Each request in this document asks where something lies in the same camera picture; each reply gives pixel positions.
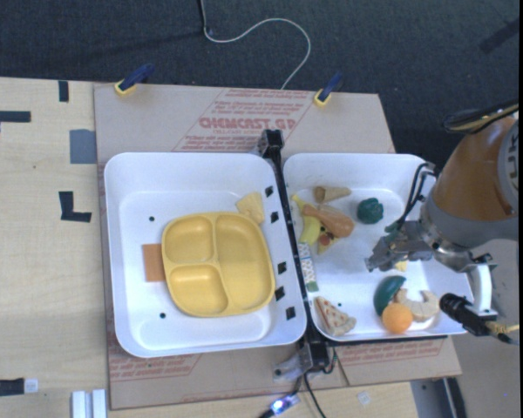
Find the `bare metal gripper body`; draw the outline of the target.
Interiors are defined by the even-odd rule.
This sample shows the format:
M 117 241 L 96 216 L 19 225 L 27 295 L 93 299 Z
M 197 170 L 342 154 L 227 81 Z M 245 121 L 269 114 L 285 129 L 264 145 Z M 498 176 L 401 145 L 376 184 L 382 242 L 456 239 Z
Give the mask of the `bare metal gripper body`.
M 456 273 L 470 272 L 478 265 L 468 248 L 451 242 L 432 224 L 398 220 L 390 225 L 390 266 L 431 259 Z

